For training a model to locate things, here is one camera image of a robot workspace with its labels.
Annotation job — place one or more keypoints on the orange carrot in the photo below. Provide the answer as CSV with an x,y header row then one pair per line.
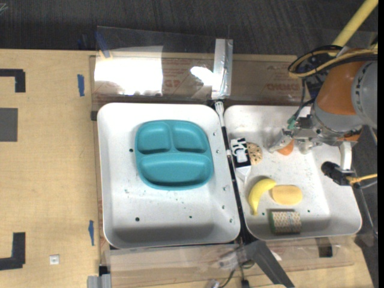
x,y
286,149

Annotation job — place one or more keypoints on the black cylinder on white bracket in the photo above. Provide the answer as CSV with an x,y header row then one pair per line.
x,y
336,172

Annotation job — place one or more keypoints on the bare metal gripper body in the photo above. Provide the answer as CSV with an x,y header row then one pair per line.
x,y
306,129

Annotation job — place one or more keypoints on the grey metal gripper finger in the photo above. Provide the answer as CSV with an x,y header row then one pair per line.
x,y
279,142
306,148

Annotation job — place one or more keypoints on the yellow banana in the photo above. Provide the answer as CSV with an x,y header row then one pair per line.
x,y
257,192

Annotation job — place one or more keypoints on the black and white carton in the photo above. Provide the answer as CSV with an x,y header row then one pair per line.
x,y
240,153

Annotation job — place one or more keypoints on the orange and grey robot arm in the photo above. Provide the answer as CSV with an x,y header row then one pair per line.
x,y
339,97

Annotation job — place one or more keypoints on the yellow bread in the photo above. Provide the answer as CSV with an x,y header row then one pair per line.
x,y
287,195

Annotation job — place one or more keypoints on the white plastic tray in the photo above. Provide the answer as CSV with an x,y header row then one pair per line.
x,y
168,214
303,172

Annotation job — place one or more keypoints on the tan dotted biscuit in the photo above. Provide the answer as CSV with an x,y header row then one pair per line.
x,y
256,154

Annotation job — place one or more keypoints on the blue divided plate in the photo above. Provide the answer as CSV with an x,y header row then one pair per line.
x,y
174,166

